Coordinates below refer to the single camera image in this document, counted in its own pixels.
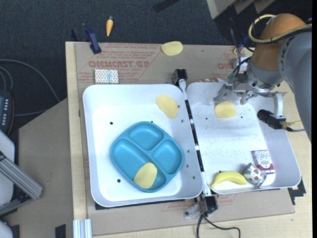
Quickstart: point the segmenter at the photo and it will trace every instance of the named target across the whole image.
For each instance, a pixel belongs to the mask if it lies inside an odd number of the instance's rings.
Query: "toy banana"
[[[224,181],[232,181],[241,185],[245,185],[247,183],[246,178],[239,172],[223,171],[216,175],[213,181],[213,184],[211,184],[210,187],[214,188],[218,183],[221,183]]]

